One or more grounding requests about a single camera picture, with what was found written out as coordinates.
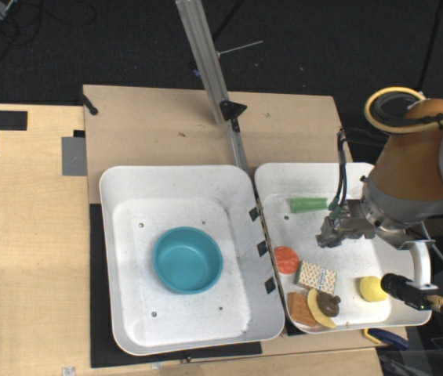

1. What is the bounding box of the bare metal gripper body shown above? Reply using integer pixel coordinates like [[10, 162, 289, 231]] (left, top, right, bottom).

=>
[[337, 201, 415, 251]]

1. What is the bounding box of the white plastic tray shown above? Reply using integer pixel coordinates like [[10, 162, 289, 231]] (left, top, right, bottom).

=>
[[98, 164, 286, 357], [253, 161, 434, 335]]

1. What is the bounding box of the green toy vegetable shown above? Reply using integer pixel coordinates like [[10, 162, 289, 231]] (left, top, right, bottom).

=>
[[289, 196, 330, 215]]

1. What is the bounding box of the patterned white carton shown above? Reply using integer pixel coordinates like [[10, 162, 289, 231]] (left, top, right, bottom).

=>
[[294, 259, 339, 295]]

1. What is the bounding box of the orange round toy fruit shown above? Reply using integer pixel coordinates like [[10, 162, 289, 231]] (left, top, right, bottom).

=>
[[273, 245, 300, 276]]

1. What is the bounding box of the yellow toy lemon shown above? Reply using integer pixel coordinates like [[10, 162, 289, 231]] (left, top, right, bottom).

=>
[[358, 275, 388, 303]]

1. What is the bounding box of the brown toy teapot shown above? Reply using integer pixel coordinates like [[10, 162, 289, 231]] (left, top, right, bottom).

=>
[[316, 291, 343, 318]]

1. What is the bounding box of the yellow toy banana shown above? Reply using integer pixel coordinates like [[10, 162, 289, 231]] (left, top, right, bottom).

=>
[[307, 287, 338, 330]]

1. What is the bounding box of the brown toy waffle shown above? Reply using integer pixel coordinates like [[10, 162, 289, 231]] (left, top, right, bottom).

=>
[[286, 291, 319, 327]]

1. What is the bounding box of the teal bowl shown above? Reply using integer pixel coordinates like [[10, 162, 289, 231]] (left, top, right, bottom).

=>
[[151, 226, 224, 295]]

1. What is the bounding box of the brown flat board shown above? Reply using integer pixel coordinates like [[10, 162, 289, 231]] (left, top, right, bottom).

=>
[[82, 84, 409, 364]]

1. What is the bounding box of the black cylinder on white bracket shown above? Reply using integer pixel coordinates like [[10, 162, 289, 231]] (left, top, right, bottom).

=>
[[379, 239, 440, 312]]

